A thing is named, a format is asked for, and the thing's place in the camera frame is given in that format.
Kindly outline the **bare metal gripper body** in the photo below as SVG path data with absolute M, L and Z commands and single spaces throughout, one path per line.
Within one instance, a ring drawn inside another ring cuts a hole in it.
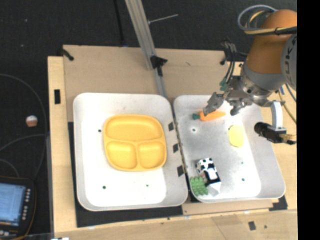
M 255 104 L 259 107 L 270 107 L 273 104 L 268 100 L 271 94 L 271 91 L 260 88 L 246 76 L 234 76 L 227 85 L 223 97 L 232 106 Z

